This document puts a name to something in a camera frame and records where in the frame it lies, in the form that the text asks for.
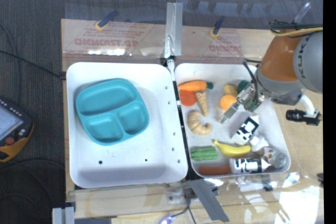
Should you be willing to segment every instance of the toy food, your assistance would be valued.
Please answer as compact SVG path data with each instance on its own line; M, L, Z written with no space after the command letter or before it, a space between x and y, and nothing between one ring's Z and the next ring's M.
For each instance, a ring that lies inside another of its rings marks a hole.
M237 99L234 96L230 94L225 94L220 99L219 105L222 109L228 110L229 107L235 102L237 102Z
M205 159L218 159L216 148L214 146L197 147L190 151L191 159L194 161L203 161Z
M179 95L180 102L184 106L193 106L196 103L196 95L193 91L181 90Z
M202 175L225 175L231 172L231 168L229 165L200 166L198 172Z
M211 132L212 128L209 123L203 125L198 117L202 116L200 111L194 110L190 112L188 116L188 126L190 130L195 134L207 135Z
M209 110L208 110L208 102L207 102L207 93L206 92L197 92L196 93L196 99L199 107L201 108L203 115L208 116Z
M206 88L212 89L214 85L204 80L193 80L177 86L179 90L187 90L194 92L203 92Z
M225 94L230 94L234 97L237 97L238 91L237 91L237 86L233 84L227 84L223 88Z
M214 144L216 146L218 146L218 148L220 149L220 151L224 155L232 157L232 158L243 157L243 156L247 155L247 153L249 153L250 150L251 150L251 146L250 145L231 146L231 145L228 145L228 144L220 143L217 140L214 141Z

